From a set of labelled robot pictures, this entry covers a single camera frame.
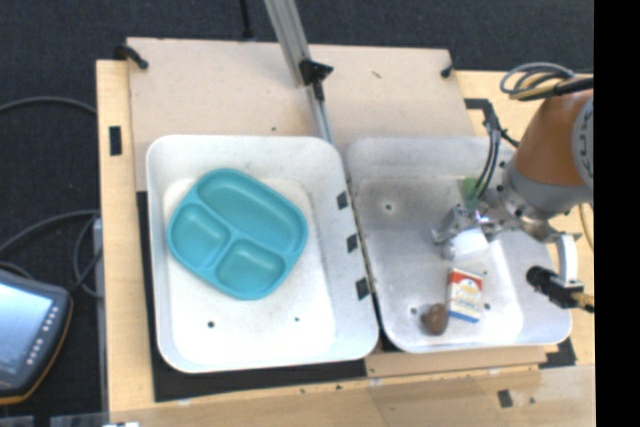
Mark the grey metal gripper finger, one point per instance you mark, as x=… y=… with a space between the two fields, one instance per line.
x=450 y=222
x=487 y=230

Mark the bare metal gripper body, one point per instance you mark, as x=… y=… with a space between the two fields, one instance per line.
x=520 y=215

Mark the white block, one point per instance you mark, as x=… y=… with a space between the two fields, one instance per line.
x=470 y=245

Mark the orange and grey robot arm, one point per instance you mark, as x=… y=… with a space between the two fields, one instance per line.
x=550 y=150

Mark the white plastic tray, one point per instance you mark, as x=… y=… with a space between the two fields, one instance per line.
x=260 y=335
x=415 y=265

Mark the red white blue carton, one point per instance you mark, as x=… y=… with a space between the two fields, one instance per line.
x=466 y=295

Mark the thin black and white rod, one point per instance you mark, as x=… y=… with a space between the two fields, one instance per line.
x=362 y=250

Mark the brown rounded toy food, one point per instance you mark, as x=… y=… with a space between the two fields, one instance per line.
x=434 y=319

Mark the blue divided plate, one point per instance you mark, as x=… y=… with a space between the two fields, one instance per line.
x=235 y=235

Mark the pale brown flat board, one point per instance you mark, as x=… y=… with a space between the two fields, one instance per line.
x=225 y=95

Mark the black cylinder on white bracket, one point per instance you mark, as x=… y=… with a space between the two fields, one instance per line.
x=550 y=282

